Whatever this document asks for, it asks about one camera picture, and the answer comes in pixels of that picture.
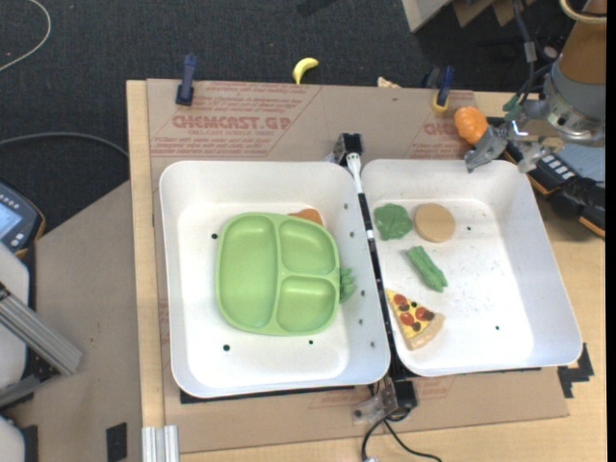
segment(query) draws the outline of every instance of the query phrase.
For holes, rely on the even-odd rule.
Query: wooden table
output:
[[[475,94],[486,115],[497,115],[510,94]],[[166,424],[160,354],[152,190],[148,149],[147,88],[144,81],[127,83],[131,189],[135,240],[140,340],[142,425]],[[594,368],[589,382],[576,383],[568,400],[571,415],[553,420],[501,423],[477,427],[403,433],[412,449],[435,453],[444,461],[601,461],[607,458],[605,370],[605,244],[575,221],[553,214],[538,199],[556,263],[572,301],[583,341]],[[183,454],[196,461],[358,461],[361,438],[325,440],[254,449],[229,449]],[[380,461],[406,460],[390,435],[373,436],[368,453]]]

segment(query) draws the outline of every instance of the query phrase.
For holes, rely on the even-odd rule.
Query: toy banana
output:
[[[293,78],[296,84],[299,84],[306,70],[314,68],[319,64],[319,61],[314,58],[303,58],[295,64],[293,69]]]

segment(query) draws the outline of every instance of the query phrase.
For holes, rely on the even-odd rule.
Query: brown cylinder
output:
[[[607,0],[588,0],[585,12],[607,13]],[[558,58],[563,75],[583,84],[605,84],[607,24],[578,21]]]

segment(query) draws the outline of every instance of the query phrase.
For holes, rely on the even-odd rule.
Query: toy pizza slice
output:
[[[385,293],[409,349],[427,344],[443,326],[444,315],[428,310],[417,301],[395,291],[387,289]]]

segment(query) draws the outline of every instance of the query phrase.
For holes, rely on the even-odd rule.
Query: black floor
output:
[[[320,65],[306,83],[375,86],[379,76],[416,88],[434,65],[454,87],[516,90],[526,79],[520,33],[491,10],[460,28],[451,6],[416,34],[400,0],[37,0],[49,40],[0,71],[0,142],[77,132],[126,148],[125,82],[175,78],[187,53],[196,79],[292,82],[295,62]],[[562,45],[570,22],[557,0],[525,12],[543,42]],[[34,4],[0,0],[0,67],[45,33]],[[128,179],[128,163],[97,142],[0,143],[0,178],[18,187],[53,229]]]

